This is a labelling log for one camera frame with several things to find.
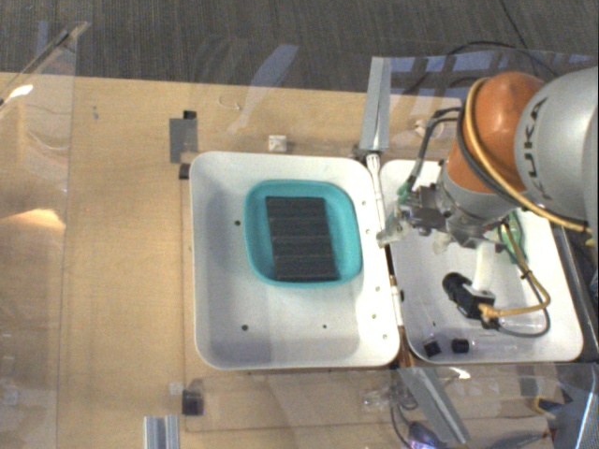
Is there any black ribbed rectangular pad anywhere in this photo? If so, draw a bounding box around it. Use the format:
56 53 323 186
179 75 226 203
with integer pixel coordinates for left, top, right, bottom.
264 195 342 283

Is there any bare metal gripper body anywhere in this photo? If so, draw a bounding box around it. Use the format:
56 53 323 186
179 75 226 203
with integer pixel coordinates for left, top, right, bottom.
400 182 475 248

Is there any teal plastic bowl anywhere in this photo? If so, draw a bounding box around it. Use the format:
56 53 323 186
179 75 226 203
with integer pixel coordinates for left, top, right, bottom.
243 179 364 291

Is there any white plastic tray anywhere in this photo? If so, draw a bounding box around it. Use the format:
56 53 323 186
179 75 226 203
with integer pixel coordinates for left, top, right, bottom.
188 150 402 371
378 158 586 366

